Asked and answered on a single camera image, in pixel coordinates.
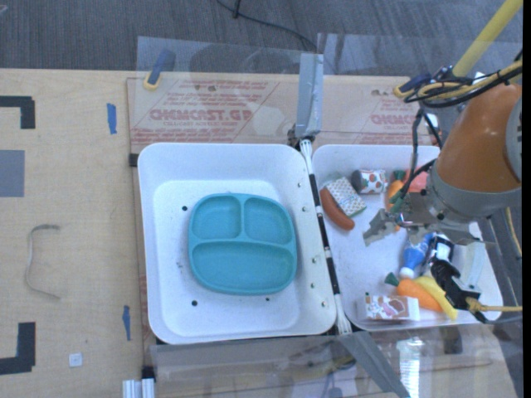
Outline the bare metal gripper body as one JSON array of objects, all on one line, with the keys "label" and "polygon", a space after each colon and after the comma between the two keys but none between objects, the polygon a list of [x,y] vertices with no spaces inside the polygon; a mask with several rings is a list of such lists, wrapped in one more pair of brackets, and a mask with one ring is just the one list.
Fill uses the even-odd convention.
[{"label": "bare metal gripper body", "polygon": [[472,241],[471,220],[442,205],[434,194],[409,193],[400,208],[400,226],[410,241],[421,241],[428,233],[444,235],[450,241]]}]

